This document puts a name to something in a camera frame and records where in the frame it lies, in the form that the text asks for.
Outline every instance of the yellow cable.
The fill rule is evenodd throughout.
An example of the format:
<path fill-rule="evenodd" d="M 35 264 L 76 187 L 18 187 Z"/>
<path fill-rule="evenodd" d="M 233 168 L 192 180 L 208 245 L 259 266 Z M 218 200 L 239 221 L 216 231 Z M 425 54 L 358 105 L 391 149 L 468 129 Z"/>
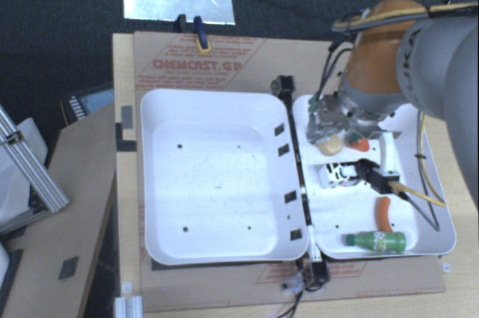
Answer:
<path fill-rule="evenodd" d="M 434 189 L 433 184 L 429 178 L 429 175 L 426 172 L 426 165 L 424 164 L 424 154 L 423 154 L 423 134 L 424 134 L 424 125 L 425 125 L 426 117 L 424 113 L 421 116 L 421 127 L 419 128 L 419 163 L 421 164 L 422 173 L 424 175 L 424 179 L 426 180 L 427 186 L 429 186 L 430 191 L 436 196 L 436 198 L 445 204 L 445 201 L 437 194 L 436 189 Z"/>
<path fill-rule="evenodd" d="M 67 126 L 70 124 L 67 121 L 67 115 L 65 114 L 65 108 L 63 107 L 63 101 L 60 101 L 60 109 L 61 109 L 61 115 L 63 116 L 63 121 L 66 123 Z"/>
<path fill-rule="evenodd" d="M 459 4 L 441 4 L 433 5 L 429 8 L 410 8 L 404 10 L 393 10 L 391 12 L 380 13 L 379 15 L 365 17 L 361 19 L 360 17 L 354 17 L 353 20 L 349 22 L 336 21 L 332 27 L 336 31 L 346 31 L 348 27 L 353 27 L 357 25 L 366 25 L 371 22 L 377 22 L 384 19 L 390 19 L 394 17 L 407 16 L 407 15 L 418 15 L 421 13 L 438 13 L 438 12 L 450 12 L 453 10 L 459 10 L 468 7 L 477 7 L 478 3 L 476 1 L 469 3 L 459 3 Z"/>
<path fill-rule="evenodd" d="M 446 207 L 446 204 L 441 201 L 437 201 L 434 198 L 431 198 L 423 193 L 417 192 L 411 188 L 408 188 L 406 185 L 403 185 L 402 183 L 399 183 L 397 181 L 390 181 L 389 186 L 393 188 L 395 192 L 405 192 L 405 193 L 411 193 L 412 195 L 416 195 L 420 198 L 423 198 L 424 200 L 437 205 L 438 207 Z"/>

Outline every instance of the wooden table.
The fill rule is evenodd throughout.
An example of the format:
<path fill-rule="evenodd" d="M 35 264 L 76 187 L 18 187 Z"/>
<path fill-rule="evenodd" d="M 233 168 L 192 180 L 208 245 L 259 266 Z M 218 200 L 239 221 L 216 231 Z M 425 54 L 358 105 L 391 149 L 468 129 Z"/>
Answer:
<path fill-rule="evenodd" d="M 116 34 L 114 41 L 116 123 L 121 122 L 121 107 L 135 104 L 134 37 Z M 427 135 L 433 150 L 442 187 L 457 233 L 456 248 L 440 262 L 448 263 L 451 272 L 444 274 L 446 292 L 425 295 L 305 302 L 296 317 L 479 317 L 479 245 L 478 211 L 460 176 L 447 137 L 445 124 L 427 120 Z M 123 140 L 135 140 L 135 125 L 123 130 Z M 120 281 L 132 283 L 131 292 L 140 294 L 138 252 L 138 187 L 135 152 L 117 154 L 118 218 L 120 237 Z M 273 317 L 287 305 L 259 305 L 238 308 L 213 308 L 189 311 L 148 313 L 146 318 L 166 317 Z"/>
<path fill-rule="evenodd" d="M 23 254 L 4 318 L 83 317 L 115 193 L 113 111 L 111 104 L 61 131 L 49 173 L 70 203 L 5 243 Z M 76 268 L 60 279 L 68 260 Z"/>

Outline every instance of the yellow clip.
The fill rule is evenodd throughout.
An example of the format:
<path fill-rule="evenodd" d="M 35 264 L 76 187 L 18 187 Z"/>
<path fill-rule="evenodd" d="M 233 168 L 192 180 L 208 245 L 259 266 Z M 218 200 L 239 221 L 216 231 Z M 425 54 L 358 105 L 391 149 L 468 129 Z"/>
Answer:
<path fill-rule="evenodd" d="M 210 53 L 211 52 L 211 44 L 210 44 L 209 41 L 208 41 L 208 48 L 203 49 L 203 48 L 201 48 L 200 39 L 196 38 L 196 46 L 198 47 L 198 51 L 200 51 L 200 53 Z"/>

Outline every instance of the white tray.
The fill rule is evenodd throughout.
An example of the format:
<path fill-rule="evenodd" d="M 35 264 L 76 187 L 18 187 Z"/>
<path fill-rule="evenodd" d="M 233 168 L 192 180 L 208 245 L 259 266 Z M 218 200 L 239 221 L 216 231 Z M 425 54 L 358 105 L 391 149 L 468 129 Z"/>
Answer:
<path fill-rule="evenodd" d="M 304 254 L 305 217 L 280 100 L 154 90 L 141 101 L 141 131 L 145 240 L 154 260 L 179 265 Z M 296 199 L 286 202 L 291 192 Z"/>
<path fill-rule="evenodd" d="M 308 192 L 311 218 L 314 224 L 314 238 L 320 250 L 337 259 L 356 259 L 370 257 L 395 257 L 446 254 L 456 244 L 456 234 L 448 208 L 434 207 L 441 231 L 436 232 L 407 202 L 390 196 L 389 221 L 394 224 L 393 231 L 402 231 L 406 235 L 406 250 L 403 254 L 374 253 L 358 246 L 346 246 L 348 233 L 361 233 L 377 230 L 376 205 L 381 195 L 369 185 L 359 183 L 353 187 L 323 189 L 319 182 L 319 168 L 331 162 L 352 162 L 366 158 L 380 162 L 379 142 L 370 140 L 371 149 L 367 153 L 344 147 L 335 156 L 324 156 L 314 145 L 306 140 L 308 125 L 308 100 L 311 96 L 299 97 L 293 104 L 293 115 L 299 140 L 305 185 Z M 396 147 L 395 165 L 400 173 L 400 181 L 409 188 L 422 191 L 418 174 L 416 148 L 417 110 L 411 105 L 399 107 L 393 118 L 388 117 L 380 126 L 391 132 L 401 132 L 394 143 Z M 429 144 L 424 136 L 424 155 L 427 173 L 436 191 L 445 199 L 441 183 L 436 172 Z M 430 215 L 427 203 L 411 196 L 414 201 Z"/>

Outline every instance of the green plastic bottle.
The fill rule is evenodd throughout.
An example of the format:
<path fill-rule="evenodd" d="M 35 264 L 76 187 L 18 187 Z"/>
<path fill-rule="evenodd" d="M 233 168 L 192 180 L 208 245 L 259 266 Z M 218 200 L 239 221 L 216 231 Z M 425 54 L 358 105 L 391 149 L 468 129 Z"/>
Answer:
<path fill-rule="evenodd" d="M 402 253 L 406 248 L 406 236 L 400 231 L 386 233 L 384 231 L 371 231 L 363 234 L 348 234 L 348 246 L 361 246 L 372 251 L 396 251 Z"/>

